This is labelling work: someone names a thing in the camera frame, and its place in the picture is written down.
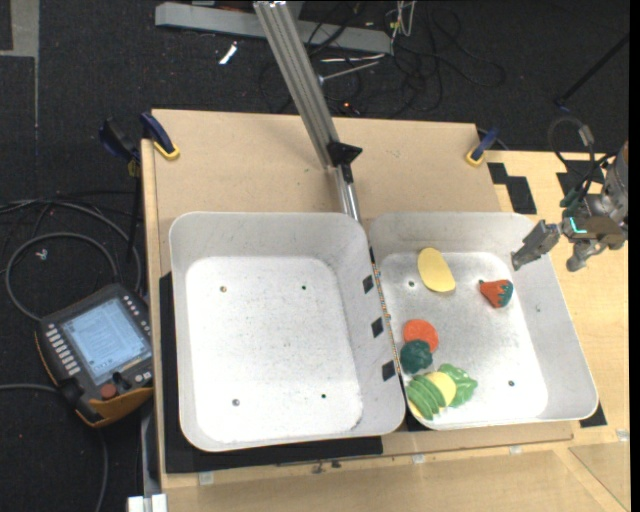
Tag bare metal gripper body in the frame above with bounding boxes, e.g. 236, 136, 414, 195
559, 168, 630, 251

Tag red strawberry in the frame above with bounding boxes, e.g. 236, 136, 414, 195
478, 278, 515, 309

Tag yellow oval slice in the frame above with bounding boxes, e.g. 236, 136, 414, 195
417, 247, 457, 294

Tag white plastic tray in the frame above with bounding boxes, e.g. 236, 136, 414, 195
168, 210, 407, 454
368, 210, 600, 432

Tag orange round slice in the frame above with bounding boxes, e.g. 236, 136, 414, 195
402, 318, 440, 354

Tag green lettuce leaf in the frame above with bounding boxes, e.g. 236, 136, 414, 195
438, 363, 479, 409

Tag green broccoli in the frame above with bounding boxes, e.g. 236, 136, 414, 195
399, 339, 434, 375

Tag yellow round slice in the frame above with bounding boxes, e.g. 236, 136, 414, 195
424, 371, 457, 407

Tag green pea pods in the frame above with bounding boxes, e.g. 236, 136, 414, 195
405, 374, 447, 421

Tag brown flat board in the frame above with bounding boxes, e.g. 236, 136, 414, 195
149, 108, 575, 459

